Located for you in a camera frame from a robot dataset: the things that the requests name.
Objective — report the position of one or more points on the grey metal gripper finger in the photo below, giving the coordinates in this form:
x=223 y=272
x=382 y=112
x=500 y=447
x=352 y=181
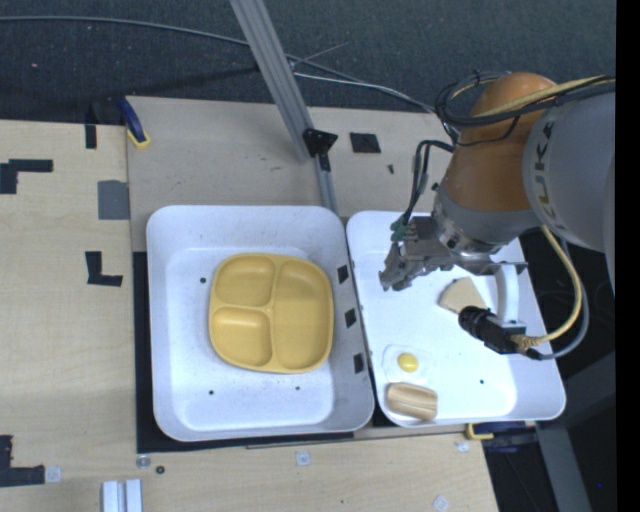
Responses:
x=404 y=280
x=389 y=270

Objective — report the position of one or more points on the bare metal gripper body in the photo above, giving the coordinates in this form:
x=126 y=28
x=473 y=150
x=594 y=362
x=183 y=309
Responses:
x=425 y=247

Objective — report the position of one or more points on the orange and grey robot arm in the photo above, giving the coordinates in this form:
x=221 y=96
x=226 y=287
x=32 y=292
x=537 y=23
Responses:
x=500 y=165

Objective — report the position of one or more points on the beige bread slice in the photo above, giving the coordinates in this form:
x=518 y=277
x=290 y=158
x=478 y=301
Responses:
x=462 y=295

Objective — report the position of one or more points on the white and yellow fried egg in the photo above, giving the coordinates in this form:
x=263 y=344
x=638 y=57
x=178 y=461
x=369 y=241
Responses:
x=407 y=362

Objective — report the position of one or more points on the white plastic tray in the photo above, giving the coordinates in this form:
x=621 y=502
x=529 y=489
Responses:
x=190 y=310
x=450 y=365

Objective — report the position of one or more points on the tan hot dog bun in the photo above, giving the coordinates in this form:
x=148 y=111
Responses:
x=412 y=401

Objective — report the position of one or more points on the yellow divided plate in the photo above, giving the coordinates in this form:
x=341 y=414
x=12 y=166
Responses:
x=272 y=312

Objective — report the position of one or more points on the silver metal washer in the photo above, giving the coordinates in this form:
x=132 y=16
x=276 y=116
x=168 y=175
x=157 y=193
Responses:
x=143 y=461

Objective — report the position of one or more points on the black cylinder on white bracket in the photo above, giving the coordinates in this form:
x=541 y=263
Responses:
x=487 y=327

